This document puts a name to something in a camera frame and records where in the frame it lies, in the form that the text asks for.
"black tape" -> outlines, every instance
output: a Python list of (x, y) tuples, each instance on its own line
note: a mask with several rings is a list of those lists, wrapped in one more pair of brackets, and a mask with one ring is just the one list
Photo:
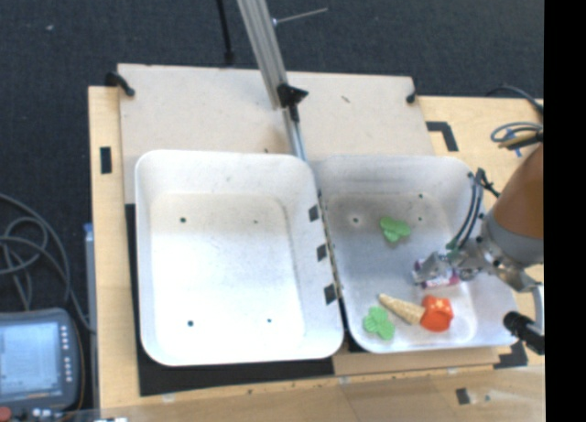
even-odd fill
[(327, 255), (328, 255), (328, 249), (326, 248), (326, 245), (323, 244), (322, 246), (320, 246), (318, 248), (318, 261), (321, 261)]
[(310, 222), (318, 220), (319, 217), (320, 217), (320, 211), (319, 211), (317, 205), (315, 205), (311, 209), (309, 209), (309, 221)]
[(451, 127), (448, 123), (445, 121), (428, 121), (426, 122), (426, 125), (428, 127), (428, 131), (431, 133), (440, 132), (443, 135), (443, 140), (450, 152), (458, 152), (460, 150), (458, 148), (458, 144), (456, 144), (454, 133), (451, 131)]
[(456, 390), (456, 397), (460, 405), (469, 404), (470, 397), (468, 396), (468, 390), (466, 388), (458, 388)]
[(112, 173), (112, 149), (100, 147), (100, 168), (103, 175)]
[(327, 287), (323, 289), (323, 295), (326, 298), (326, 305), (330, 305), (333, 301), (336, 300), (336, 287), (333, 284), (329, 284)]

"black cable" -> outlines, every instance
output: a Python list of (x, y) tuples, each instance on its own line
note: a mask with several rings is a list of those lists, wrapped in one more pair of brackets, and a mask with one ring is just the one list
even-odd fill
[(481, 184), (482, 184), (482, 186), (483, 186), (484, 189), (486, 189), (488, 191), (491, 191), (496, 198), (498, 198), (501, 195), (501, 193), (498, 192), (494, 188), (494, 183), (493, 182), (490, 182), (488, 180), (488, 178), (486, 177), (486, 173), (483, 173), (483, 178), (481, 180)]
[(218, 7), (218, 14), (220, 16), (220, 25), (222, 26), (222, 36), (226, 51), (224, 53), (226, 65), (232, 66), (234, 64), (234, 51), (232, 49), (232, 41), (230, 40), (230, 31), (228, 30), (228, 20), (226, 19), (226, 12), (223, 6), (223, 0), (216, 0)]
[[(472, 173), (468, 174), (468, 178), (473, 179), (473, 177), (474, 177), (474, 175)], [(476, 202), (476, 183), (473, 182), (473, 184), (472, 184), (472, 199), (470, 201), (470, 207), (468, 209), (468, 213), (466, 214), (466, 218), (464, 219), (464, 222), (461, 225), (460, 229), (458, 230), (458, 232), (454, 235), (454, 237), (448, 243), (447, 247), (449, 249), (453, 249), (457, 246), (461, 235), (464, 233), (464, 230), (466, 230), (466, 225), (468, 225), (468, 223), (470, 222), (470, 218), (472, 217), (472, 213), (474, 211), (475, 202)]]
[(531, 103), (531, 105), (537, 110), (538, 113), (540, 113), (543, 116), (543, 104), (539, 103), (535, 98), (533, 98), (527, 92), (525, 92), (521, 89), (518, 89), (516, 87), (513, 87), (512, 85), (501, 85), (500, 87), (496, 87), (495, 89), (490, 90), (488, 93), (486, 93), (486, 96), (490, 96), (490, 95), (497, 93), (497, 92), (512, 92), (512, 93), (516, 93), (516, 94), (522, 96), (528, 102)]
[[(15, 281), (15, 283), (18, 283), (16, 287), (18, 289), (18, 294), (21, 297), (21, 300), (23, 301), (23, 305), (25, 306), (25, 308), (30, 308), (30, 303), (32, 301), (32, 279), (27, 274), (28, 269), (32, 265), (34, 265), (41, 256), (44, 257), (45, 259), (49, 260), (49, 263), (51, 264), (51, 266), (53, 266), (58, 276), (63, 281), (63, 284), (65, 286), (65, 291), (63, 294), (64, 305), (67, 305), (67, 303), (69, 303), (70, 301), (75, 308), (75, 311), (78, 315), (81, 324), (89, 332), (95, 333), (95, 330), (92, 329), (88, 319), (85, 317), (82, 311), (79, 300), (77, 299), (76, 295), (71, 289), (71, 267), (69, 258), (65, 252), (65, 248), (63, 247), (60, 238), (55, 233), (53, 228), (39, 214), (37, 214), (35, 211), (30, 209), (22, 202), (19, 202), (18, 200), (15, 200), (14, 198), (11, 198), (1, 193), (0, 200), (13, 207), (20, 209), (21, 211), (26, 212), (28, 215), (25, 217), (20, 217), (15, 221), (11, 222), (8, 225), (8, 227), (6, 227), (4, 234), (0, 233), (0, 250), (2, 250), (2, 252), (4, 253), (3, 257), (7, 264), (7, 269), (0, 269), (0, 277), (16, 277), (16, 273), (25, 273), (27, 278), (28, 293), (25, 292), (25, 289), (22, 287), (22, 284), (20, 284), (19, 280)], [(35, 243), (26, 238), (14, 236), (14, 230), (16, 230), (18, 226), (24, 223), (32, 223), (40, 229), (40, 231), (42, 232), (42, 240), (40, 243)], [(62, 264), (60, 264), (60, 262), (51, 253), (47, 251), (49, 240), (52, 240), (53, 243), (57, 245), (57, 249), (59, 251)], [(34, 254), (31, 255), (29, 258), (23, 258), (20, 254), (17, 254), (14, 251), (14, 249), (10, 247), (11, 244), (25, 246), (26, 248), (32, 250)]]
[(482, 180), (485, 176), (486, 176), (486, 173), (484, 172), (484, 170), (482, 168), (478, 168), (478, 170), (476, 170), (476, 176), (474, 177), (474, 187), (477, 190), (478, 194), (476, 197), (476, 203), (474, 205), (474, 211), (472, 214), (472, 221), (470, 222), (470, 224), (468, 226), (468, 231), (464, 235), (464, 238), (462, 238), (460, 245), (459, 245), (459, 248), (461, 248), (461, 249), (466, 244), (466, 242), (468, 242), (468, 239), (470, 238), (470, 235), (472, 234), (472, 230), (474, 229), (474, 225), (476, 224), (476, 220), (478, 219), (478, 214), (480, 213), (480, 208), (483, 204), (484, 188), (482, 185)]

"cable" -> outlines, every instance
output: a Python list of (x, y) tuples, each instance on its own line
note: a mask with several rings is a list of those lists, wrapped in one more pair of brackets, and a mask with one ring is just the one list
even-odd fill
[[(497, 134), (501, 131), (508, 129), (507, 135), (503, 135), (498, 137)], [(531, 131), (531, 132), (538, 132), (543, 130), (543, 125), (538, 123), (532, 123), (530, 121), (515, 121), (513, 123), (507, 123), (499, 125), (496, 129), (494, 129), (491, 133), (491, 140), (496, 143), (502, 143), (511, 138), (511, 133), (516, 135), (520, 132)]]
[(490, 96), (497, 92), (513, 92), (517, 93), (518, 95), (521, 95), (523, 98), (525, 98), (528, 102), (530, 102), (533, 105), (533, 107), (537, 110), (539, 114), (543, 116), (543, 104), (539, 103), (527, 92), (516, 87), (513, 87), (512, 85), (501, 85), (500, 87), (496, 87), (495, 89), (490, 90), (488, 93), (486, 93), (486, 96)]
[(472, 179), (472, 198), (470, 201), (470, 207), (468, 209), (468, 212), (466, 213), (466, 218), (464, 219), (464, 223), (461, 225), (460, 229), (454, 235), (454, 237), (446, 245), (446, 247), (450, 250), (456, 249), (458, 241), (460, 240), (461, 235), (464, 233), (464, 230), (466, 230), (466, 225), (468, 225), (468, 223), (470, 222), (470, 219), (472, 217), (472, 213), (474, 211), (474, 205), (476, 203), (476, 196), (477, 196), (476, 186), (475, 186), (475, 182), (474, 182), (474, 175), (472, 173), (468, 173), (468, 178)]
[[(67, 303), (71, 302), (83, 327), (86, 328), (86, 330), (89, 332), (95, 333), (95, 330), (92, 329), (88, 319), (83, 313), (79, 300), (71, 289), (70, 261), (65, 252), (65, 248), (63, 247), (63, 243), (53, 228), (39, 214), (37, 214), (22, 202), (19, 202), (18, 200), (15, 200), (14, 198), (6, 196), (2, 193), (0, 193), (0, 200), (7, 203), (8, 205), (18, 208), (27, 214), (27, 216), (20, 217), (11, 222), (6, 227), (4, 233), (0, 233), (0, 250), (4, 253), (3, 257), (7, 265), (6, 269), (0, 269), (0, 277), (11, 276), (16, 279), (16, 289), (18, 295), (21, 298), (21, 301), (23, 302), (23, 306), (25, 309), (30, 309), (32, 302), (32, 279), (28, 273), (28, 270), (41, 257), (47, 259), (65, 286), (65, 291), (63, 294), (64, 305), (67, 305)], [(41, 231), (42, 239), (40, 243), (35, 243), (26, 238), (14, 235), (14, 231), (25, 223), (31, 223), (35, 225)], [(47, 251), (49, 240), (52, 240), (53, 243), (57, 245), (61, 263)], [(32, 250), (33, 254), (29, 258), (25, 259), (11, 247), (13, 245), (25, 246), (27, 249)], [(20, 272), (25, 274), (25, 278), (27, 279), (27, 289), (23, 287), (20, 279), (16, 277), (16, 273)]]
[(500, 193), (500, 192), (498, 192), (498, 191), (497, 191), (497, 190), (494, 188), (494, 183), (493, 183), (493, 182), (490, 182), (490, 181), (488, 180), (488, 178), (486, 177), (486, 173), (483, 173), (483, 179), (482, 179), (482, 181), (481, 181), (481, 184), (483, 185), (483, 188), (484, 188), (484, 189), (486, 189), (486, 190), (488, 190), (488, 191), (491, 191), (491, 192), (493, 193), (493, 195), (494, 195), (496, 198), (498, 198), (498, 197), (501, 195), (501, 193)]
[(483, 205), (483, 193), (484, 193), (484, 188), (482, 185), (483, 173), (484, 173), (484, 170), (482, 168), (478, 168), (478, 171), (476, 172), (476, 177), (474, 178), (474, 187), (477, 190), (476, 203), (474, 205), (474, 210), (473, 210), (473, 214), (472, 214), (472, 221), (470, 222), (470, 224), (468, 226), (468, 231), (466, 232), (466, 234), (464, 235), (464, 238), (462, 238), (460, 245), (458, 246), (460, 249), (463, 248), (463, 246), (466, 244), (466, 242), (470, 238), (472, 230), (474, 229), (474, 225), (476, 224), (476, 220), (478, 219), (478, 214), (480, 213), (480, 208)]

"green clover toy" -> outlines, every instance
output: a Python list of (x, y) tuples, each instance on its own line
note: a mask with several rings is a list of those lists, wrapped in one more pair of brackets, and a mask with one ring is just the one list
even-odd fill
[(370, 307), (368, 316), (363, 319), (364, 329), (378, 334), (385, 341), (390, 341), (395, 335), (395, 325), (388, 320), (388, 314), (383, 308)]
[(380, 226), (383, 229), (383, 235), (390, 242), (394, 243), (411, 234), (411, 229), (407, 222), (396, 221), (392, 217), (383, 217), (380, 221)]

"aluminum rod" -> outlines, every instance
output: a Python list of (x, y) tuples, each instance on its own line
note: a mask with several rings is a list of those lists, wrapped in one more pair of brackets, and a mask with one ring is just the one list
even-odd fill
[[(95, 239), (93, 236), (93, 225), (85, 223), (85, 263), (88, 292), (88, 319), (93, 330), (98, 329), (98, 314), (96, 303), (96, 280), (95, 280)], [(92, 368), (92, 402), (94, 407), (100, 406), (100, 385), (98, 374), (98, 338), (96, 333), (90, 336), (90, 366)]]
[[(274, 108), (280, 109), (282, 105), (277, 88), (283, 83), (288, 84), (288, 79), (266, 0), (236, 0), (236, 2), (271, 104)], [(283, 110), (283, 116), (291, 151), (302, 160), (307, 160), (298, 122), (291, 119), (289, 109)]]
[(299, 20), (300, 18), (306, 18), (308, 16), (315, 16), (317, 14), (323, 14), (328, 11), (328, 7), (319, 8), (317, 10), (311, 10), (310, 12), (304, 12), (303, 14), (297, 14), (294, 16), (285, 16), (283, 18), (273, 18), (273, 26), (277, 26), (281, 23), (291, 22), (293, 20)]

